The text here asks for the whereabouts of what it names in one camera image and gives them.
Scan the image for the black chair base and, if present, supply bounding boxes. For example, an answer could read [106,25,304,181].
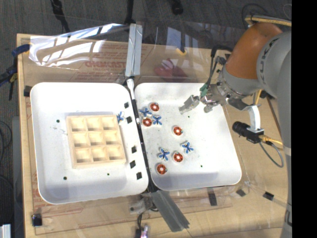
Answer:
[71,0,184,25]

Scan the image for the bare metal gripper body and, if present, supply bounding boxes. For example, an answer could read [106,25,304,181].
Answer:
[200,81,230,107]

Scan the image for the brown cardboard board, red print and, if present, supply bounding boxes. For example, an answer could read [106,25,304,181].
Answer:
[20,40,249,236]

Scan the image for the pale wooden nine-cell grid box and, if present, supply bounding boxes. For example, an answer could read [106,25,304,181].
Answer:
[65,114,127,170]

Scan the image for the white plastic tray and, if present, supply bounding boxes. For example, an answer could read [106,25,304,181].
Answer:
[133,82,243,191]
[29,82,150,205]

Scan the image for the black cylinder on white bracket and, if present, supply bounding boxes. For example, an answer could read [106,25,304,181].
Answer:
[232,104,265,144]

